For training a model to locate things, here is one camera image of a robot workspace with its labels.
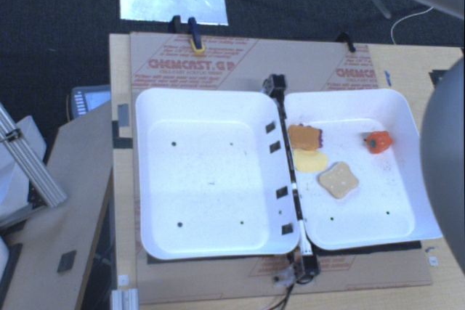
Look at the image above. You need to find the brown cardboard board red print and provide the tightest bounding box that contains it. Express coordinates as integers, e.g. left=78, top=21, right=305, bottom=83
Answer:
left=129, top=31, right=434, bottom=306

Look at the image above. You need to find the orange and purple toy sandwich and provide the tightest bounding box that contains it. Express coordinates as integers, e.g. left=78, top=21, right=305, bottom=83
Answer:
left=287, top=123, right=325, bottom=152

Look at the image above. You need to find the white plastic tray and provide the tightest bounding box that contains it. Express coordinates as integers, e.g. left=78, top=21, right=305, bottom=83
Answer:
left=283, top=88, right=444, bottom=251
left=134, top=87, right=302, bottom=261

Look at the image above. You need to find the thin black and white rod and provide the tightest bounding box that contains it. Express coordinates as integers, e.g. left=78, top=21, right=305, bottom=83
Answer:
left=275, top=94, right=314, bottom=256

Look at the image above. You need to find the yellow toy cheese slice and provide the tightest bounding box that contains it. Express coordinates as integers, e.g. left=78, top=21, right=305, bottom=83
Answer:
left=292, top=149, right=329, bottom=174

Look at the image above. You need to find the orange toy bell pepper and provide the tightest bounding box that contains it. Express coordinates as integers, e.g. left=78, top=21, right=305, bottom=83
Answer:
left=363, top=130, right=395, bottom=155

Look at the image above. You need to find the tan toy bread slice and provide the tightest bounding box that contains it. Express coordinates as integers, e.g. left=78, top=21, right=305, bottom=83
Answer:
left=318, top=160, right=360, bottom=200

